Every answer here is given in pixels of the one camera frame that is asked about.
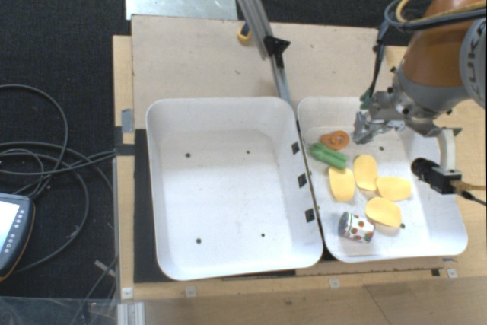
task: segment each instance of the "orange toy food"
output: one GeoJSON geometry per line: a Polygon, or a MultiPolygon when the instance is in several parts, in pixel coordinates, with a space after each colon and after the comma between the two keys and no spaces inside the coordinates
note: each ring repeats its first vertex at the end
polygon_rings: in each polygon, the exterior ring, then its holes
{"type": "Polygon", "coordinates": [[[337,130],[336,132],[325,134],[321,137],[321,143],[334,151],[343,149],[349,144],[349,141],[349,135],[342,130],[337,130]]]}

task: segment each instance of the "can with red dots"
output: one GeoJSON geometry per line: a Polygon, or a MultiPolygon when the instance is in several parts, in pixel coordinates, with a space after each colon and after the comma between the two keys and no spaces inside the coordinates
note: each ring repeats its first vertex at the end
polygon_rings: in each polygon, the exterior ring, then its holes
{"type": "Polygon", "coordinates": [[[374,236],[375,223],[367,217],[344,212],[338,224],[338,234],[354,241],[368,243],[374,236]]]}

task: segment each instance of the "white tray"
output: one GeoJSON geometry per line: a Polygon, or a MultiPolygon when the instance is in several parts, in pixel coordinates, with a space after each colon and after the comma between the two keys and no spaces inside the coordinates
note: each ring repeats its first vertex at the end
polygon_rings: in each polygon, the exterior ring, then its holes
{"type": "Polygon", "coordinates": [[[146,124],[157,258],[166,275],[296,269],[321,258],[310,185],[298,182],[306,167],[296,119],[283,100],[159,100],[146,124]]]}
{"type": "MultiPolygon", "coordinates": [[[[309,97],[298,108],[298,117],[307,146],[318,142],[321,135],[337,129],[353,131],[357,97],[309,97]]],[[[364,215],[365,203],[373,194],[355,188],[349,202],[334,200],[327,165],[307,156],[314,195],[323,225],[326,247],[337,259],[364,262],[420,256],[456,255],[467,245],[466,230],[453,195],[441,195],[428,184],[420,182],[411,172],[411,163],[419,157],[439,161],[436,139],[424,138],[410,129],[378,135],[366,145],[352,140],[343,153],[348,155],[347,167],[352,169],[358,155],[372,155],[377,161],[379,176],[405,177],[412,182],[412,195],[398,202],[404,228],[388,228],[376,224],[369,244],[340,237],[337,233],[340,216],[345,211],[364,215]]]]}

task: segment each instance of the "black carpet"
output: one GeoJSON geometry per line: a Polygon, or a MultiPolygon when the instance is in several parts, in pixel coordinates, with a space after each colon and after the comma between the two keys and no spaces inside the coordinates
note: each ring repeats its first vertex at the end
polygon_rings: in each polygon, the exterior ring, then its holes
{"type": "MultiPolygon", "coordinates": [[[[390,1],[263,0],[271,21],[363,27],[376,27],[390,1]]],[[[68,118],[70,148],[85,155],[111,150],[111,37],[127,33],[124,0],[0,0],[0,84],[28,84],[52,95],[68,118]]],[[[405,43],[405,38],[394,35],[389,43],[405,43]]],[[[0,142],[61,142],[59,116],[46,102],[20,91],[1,92],[0,102],[0,142]]],[[[110,163],[101,167],[111,175],[110,163]]],[[[94,261],[112,261],[110,191],[91,170],[81,173],[91,194],[86,227],[52,261],[0,283],[0,295],[82,298],[101,274],[94,261]]],[[[0,192],[12,186],[0,177],[0,192]]],[[[33,236],[19,268],[62,245],[76,230],[83,208],[73,178],[53,180],[37,203],[33,236]]],[[[106,278],[93,297],[105,298],[112,283],[106,278]]]]}

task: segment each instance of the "black bracket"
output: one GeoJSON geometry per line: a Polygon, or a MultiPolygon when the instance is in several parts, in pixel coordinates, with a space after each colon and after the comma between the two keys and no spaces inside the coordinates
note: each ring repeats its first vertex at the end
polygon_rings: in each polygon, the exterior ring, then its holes
{"type": "Polygon", "coordinates": [[[266,38],[264,38],[264,45],[266,45],[269,56],[275,57],[277,67],[283,69],[284,61],[282,60],[282,53],[288,48],[289,45],[291,45],[291,43],[273,36],[266,36],[266,38]]]}

